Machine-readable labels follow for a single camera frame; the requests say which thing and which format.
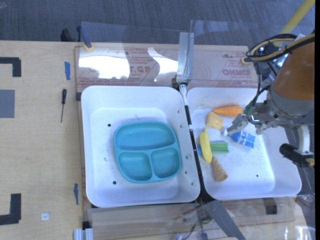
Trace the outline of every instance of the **toy banana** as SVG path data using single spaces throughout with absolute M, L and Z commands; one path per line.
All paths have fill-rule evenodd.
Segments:
M 212 151 L 210 146 L 209 134 L 208 130 L 205 128 L 203 132 L 200 133 L 200 148 L 202 152 L 202 156 L 205 161 L 208 163 L 212 162 Z

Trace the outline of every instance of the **orange carrot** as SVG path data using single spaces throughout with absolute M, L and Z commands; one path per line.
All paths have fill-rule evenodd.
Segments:
M 212 112 L 220 115 L 236 117 L 238 114 L 242 114 L 244 110 L 240 106 L 232 105 L 215 108 Z

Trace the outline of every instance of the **wooden table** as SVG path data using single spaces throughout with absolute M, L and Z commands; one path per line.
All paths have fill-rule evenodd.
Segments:
M 0 225 L 0 240 L 71 239 L 73 230 L 82 228 L 82 138 L 75 96 L 75 48 L 79 46 L 78 42 L 0 41 L 0 57 L 21 60 L 21 77 L 13 77 L 12 65 L 0 64 L 0 90 L 14 90 L 15 98 L 14 118 L 0 118 L 0 216 L 11 213 L 11 194 L 21 194 L 21 219 Z M 65 62 L 70 63 L 70 80 Z M 67 97 L 61 122 L 64 88 Z M 305 227 L 301 209 L 296 205 L 294 210 L 294 223 Z M 252 229 L 273 239 L 270 229 L 277 227 L 283 229 L 283 223 L 241 230 Z

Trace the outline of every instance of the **blue divided plate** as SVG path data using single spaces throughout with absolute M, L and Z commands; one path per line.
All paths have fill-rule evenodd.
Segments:
M 181 168 L 181 153 L 175 132 L 164 122 L 141 121 L 120 126 L 113 146 L 122 176 L 133 183 L 170 179 Z

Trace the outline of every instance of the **black screwdriver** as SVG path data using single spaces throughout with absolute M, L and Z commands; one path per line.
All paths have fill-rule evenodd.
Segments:
M 62 123 L 62 117 L 64 116 L 64 106 L 65 106 L 65 103 L 66 103 L 66 97 L 67 97 L 67 89 L 63 89 L 63 91 L 62 91 L 61 123 Z

